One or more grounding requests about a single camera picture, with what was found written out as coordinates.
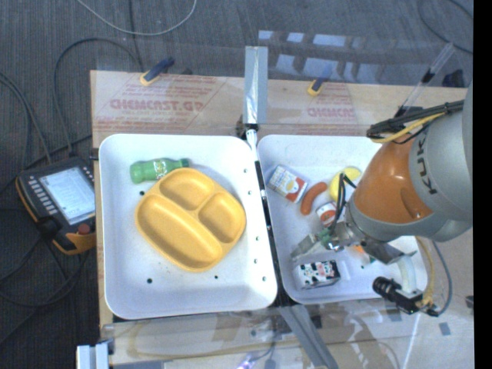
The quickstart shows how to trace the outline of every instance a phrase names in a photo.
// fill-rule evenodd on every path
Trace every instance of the plastic bottle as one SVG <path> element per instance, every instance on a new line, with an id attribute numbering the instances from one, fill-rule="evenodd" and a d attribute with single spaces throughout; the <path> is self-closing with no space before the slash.
<path id="1" fill-rule="evenodd" d="M 133 183 L 143 181 L 157 181 L 176 168 L 189 167 L 186 158 L 172 160 L 170 158 L 156 158 L 149 161 L 137 161 L 130 165 L 130 176 Z"/>

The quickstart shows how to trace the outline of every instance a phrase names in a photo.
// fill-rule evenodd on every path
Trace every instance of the white cable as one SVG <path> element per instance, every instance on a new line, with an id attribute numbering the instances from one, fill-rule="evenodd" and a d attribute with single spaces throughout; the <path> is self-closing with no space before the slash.
<path id="1" fill-rule="evenodd" d="M 184 17 L 184 19 L 182 21 L 180 21 L 178 24 L 166 29 L 166 30 L 163 30 L 162 32 L 156 32 L 156 33 L 141 33 L 141 32 L 132 32 L 130 30 L 126 30 L 124 28 L 119 28 L 118 26 L 116 25 L 113 25 L 112 23 L 110 23 L 109 21 L 107 21 L 106 19 L 104 19 L 102 16 L 100 16 L 96 11 L 94 11 L 91 7 L 89 7 L 87 4 L 85 4 L 82 0 L 76 0 L 78 3 L 80 3 L 83 7 L 85 7 L 87 10 L 89 10 L 92 14 L 94 14 L 95 16 L 97 16 L 99 19 L 101 19 L 106 25 L 109 25 L 111 26 L 112 28 L 115 28 L 116 30 L 119 30 L 120 32 L 124 32 L 124 33 L 127 33 L 127 34 L 130 34 L 130 35 L 163 35 L 165 33 L 169 33 L 171 32 L 172 30 L 175 30 L 176 28 L 178 28 L 179 26 L 181 26 L 183 23 L 185 23 L 192 15 L 193 15 L 193 12 L 194 12 L 194 9 L 197 5 L 197 0 L 194 0 L 193 1 L 193 6 L 191 7 L 191 10 L 190 12 Z"/>

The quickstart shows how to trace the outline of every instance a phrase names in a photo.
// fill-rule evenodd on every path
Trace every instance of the yellow divided plate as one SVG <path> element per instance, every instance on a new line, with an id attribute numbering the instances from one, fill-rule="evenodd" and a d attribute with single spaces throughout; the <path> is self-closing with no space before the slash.
<path id="1" fill-rule="evenodd" d="M 232 249 L 246 226 L 239 201 L 194 168 L 161 178 L 135 209 L 140 233 L 187 271 L 206 271 Z"/>

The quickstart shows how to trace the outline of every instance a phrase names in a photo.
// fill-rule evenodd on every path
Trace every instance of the toy sausage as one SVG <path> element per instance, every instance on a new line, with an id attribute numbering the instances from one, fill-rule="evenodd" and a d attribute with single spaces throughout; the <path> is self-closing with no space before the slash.
<path id="1" fill-rule="evenodd" d="M 323 181 L 320 181 L 314 186 L 312 186 L 309 190 L 307 190 L 306 194 L 302 198 L 301 213 L 303 215 L 310 214 L 314 199 L 327 189 L 328 189 L 328 185 Z"/>

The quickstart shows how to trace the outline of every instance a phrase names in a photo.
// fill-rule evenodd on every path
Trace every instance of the screen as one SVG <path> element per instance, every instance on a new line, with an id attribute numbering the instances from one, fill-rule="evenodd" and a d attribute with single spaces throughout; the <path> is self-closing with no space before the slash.
<path id="1" fill-rule="evenodd" d="M 95 212 L 94 188 L 78 167 L 39 179 L 70 225 Z"/>

